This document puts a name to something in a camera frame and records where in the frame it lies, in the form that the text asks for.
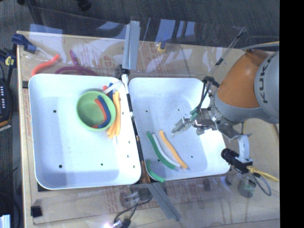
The green foam tube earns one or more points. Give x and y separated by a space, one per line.
153 173
158 151

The clear plastic bottle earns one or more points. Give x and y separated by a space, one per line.
247 186

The blue foam tube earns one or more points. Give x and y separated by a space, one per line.
111 90
108 113

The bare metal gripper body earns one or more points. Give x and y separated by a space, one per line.
204 122

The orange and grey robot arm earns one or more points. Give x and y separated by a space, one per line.
237 84

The green bowl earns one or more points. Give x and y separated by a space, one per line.
89 110

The black cylinder on white bracket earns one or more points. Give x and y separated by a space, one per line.
237 159

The white plastic tray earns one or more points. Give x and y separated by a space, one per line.
166 103
59 132

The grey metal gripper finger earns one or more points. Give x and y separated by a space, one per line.
185 120
177 128

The purple foam tube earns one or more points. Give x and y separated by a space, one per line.
73 68

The red foam tube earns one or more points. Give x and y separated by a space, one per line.
44 65
105 88
102 109

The orange foam tube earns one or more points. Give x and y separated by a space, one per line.
117 110
172 149
111 129

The white foam tube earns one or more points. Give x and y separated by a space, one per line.
114 87
164 153

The brown cardboard board, red print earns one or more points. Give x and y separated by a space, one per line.
99 56

